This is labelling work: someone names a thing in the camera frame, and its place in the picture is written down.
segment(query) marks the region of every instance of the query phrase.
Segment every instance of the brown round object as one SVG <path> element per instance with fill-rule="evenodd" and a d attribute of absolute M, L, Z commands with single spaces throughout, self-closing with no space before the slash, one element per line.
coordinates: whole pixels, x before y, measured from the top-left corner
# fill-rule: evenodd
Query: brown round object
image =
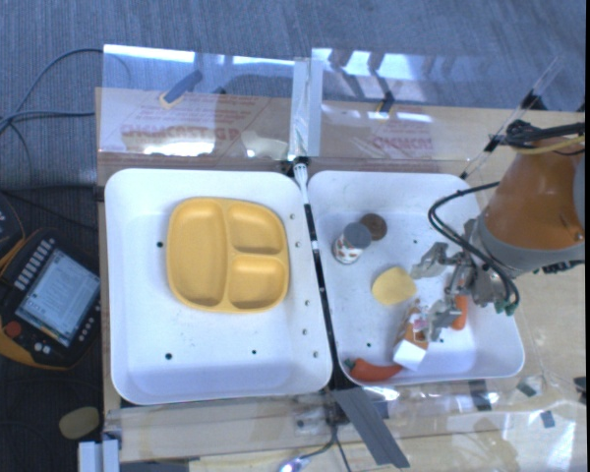
<path fill-rule="evenodd" d="M 380 215 L 367 213 L 363 215 L 360 222 L 370 230 L 373 241 L 381 240 L 386 234 L 386 222 Z"/>

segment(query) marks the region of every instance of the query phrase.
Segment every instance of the white tray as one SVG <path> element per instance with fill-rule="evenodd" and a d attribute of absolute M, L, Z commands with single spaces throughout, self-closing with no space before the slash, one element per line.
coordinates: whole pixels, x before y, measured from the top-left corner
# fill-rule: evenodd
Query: white tray
<path fill-rule="evenodd" d="M 188 198 L 260 203 L 284 224 L 290 284 L 274 308 L 197 310 L 166 278 L 168 219 Z M 323 388 L 331 357 L 302 197 L 268 172 L 127 169 L 105 188 L 111 378 L 136 404 L 307 393 Z"/>
<path fill-rule="evenodd" d="M 372 283 L 391 266 L 410 271 L 433 243 L 446 241 L 429 223 L 428 210 L 436 200 L 468 187 L 458 177 L 443 174 L 324 171 L 311 178 L 309 197 L 341 362 L 362 357 L 375 364 L 391 364 L 402 308 L 379 303 L 371 293 Z M 373 242 L 353 265 L 339 263 L 332 255 L 331 243 L 346 224 L 369 212 L 386 220 L 386 236 Z M 473 195 L 438 211 L 460 233 L 465 221 L 478 213 Z M 458 251 L 448 243 L 449 255 Z M 424 304 L 440 299 L 450 273 L 451 269 L 437 277 L 415 280 L 416 297 Z M 466 327 L 461 331 L 445 328 L 441 341 L 430 344 L 416 371 L 404 369 L 388 384 L 505 378 L 518 373 L 524 363 L 514 318 L 497 314 L 493 306 L 470 304 Z M 341 367 L 349 377 L 348 370 Z"/>

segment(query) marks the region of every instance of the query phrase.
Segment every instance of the wooden surface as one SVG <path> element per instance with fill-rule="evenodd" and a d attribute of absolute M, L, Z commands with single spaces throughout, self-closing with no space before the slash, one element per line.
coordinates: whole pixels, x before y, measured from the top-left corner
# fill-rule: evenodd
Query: wooden surface
<path fill-rule="evenodd" d="M 457 141 L 468 155 L 478 154 L 487 135 L 510 115 L 507 110 L 441 107 L 424 108 L 424 113 L 430 117 L 435 142 L 446 141 L 446 148 L 455 148 Z M 585 114 L 533 111 L 524 119 L 551 127 L 585 120 Z M 100 157 L 99 185 L 127 165 L 158 165 L 147 156 Z M 468 183 L 499 180 L 512 158 L 510 149 L 498 148 Z M 329 160 L 330 165 L 336 162 Z M 456 161 L 453 167 L 466 164 Z M 488 196 L 483 194 L 479 202 L 483 205 Z M 108 317 L 103 205 L 99 215 L 102 302 Z M 487 380 L 493 410 L 480 412 L 457 385 L 401 390 L 400 398 L 388 405 L 386 422 L 411 470 L 587 469 L 586 406 L 573 383 L 586 376 L 584 266 L 562 274 L 524 274 L 516 283 L 521 305 L 515 319 L 527 353 L 521 377 L 535 393 L 529 396 L 510 383 Z M 189 470 L 274 471 L 282 461 L 319 448 L 329 437 L 327 427 L 314 423 L 315 418 L 304 430 L 297 425 L 307 416 L 307 408 L 311 414 L 319 408 L 315 398 L 121 409 L 110 379 L 108 320 L 103 320 L 103 341 L 106 429 L 112 434 L 121 431 L 123 462 L 200 456 L 189 462 Z M 351 425 L 341 427 L 339 439 L 353 471 L 395 470 L 374 462 Z M 337 446 L 315 456 L 306 470 L 345 470 Z"/>

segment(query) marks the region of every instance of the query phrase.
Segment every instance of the robotic arm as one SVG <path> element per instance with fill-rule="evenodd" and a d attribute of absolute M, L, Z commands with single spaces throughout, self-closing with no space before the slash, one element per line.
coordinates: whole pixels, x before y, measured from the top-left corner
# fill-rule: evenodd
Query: robotic arm
<path fill-rule="evenodd" d="M 461 251 L 449 257 L 448 244 L 437 242 L 412 268 L 411 276 L 418 279 L 453 266 L 444 299 L 431 307 L 430 340 L 437 340 L 442 328 L 461 314 L 459 296 L 483 307 L 494 303 L 497 312 L 512 315 L 520 301 L 517 276 L 585 263 L 584 139 L 585 123 L 542 130 L 515 121 L 501 144 L 517 155 L 501 181 L 457 192 L 431 207 L 433 226 Z M 492 187 L 488 205 L 466 222 L 463 234 L 438 217 L 444 203 Z"/>

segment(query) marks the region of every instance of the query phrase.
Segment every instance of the yellow divided tray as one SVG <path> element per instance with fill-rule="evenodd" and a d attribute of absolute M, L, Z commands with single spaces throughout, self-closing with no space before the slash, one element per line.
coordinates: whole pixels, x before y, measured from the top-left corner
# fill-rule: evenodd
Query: yellow divided tray
<path fill-rule="evenodd" d="M 266 206 L 192 198 L 172 212 L 166 242 L 168 284 L 184 304 L 207 311 L 264 311 L 288 289 L 284 226 Z"/>

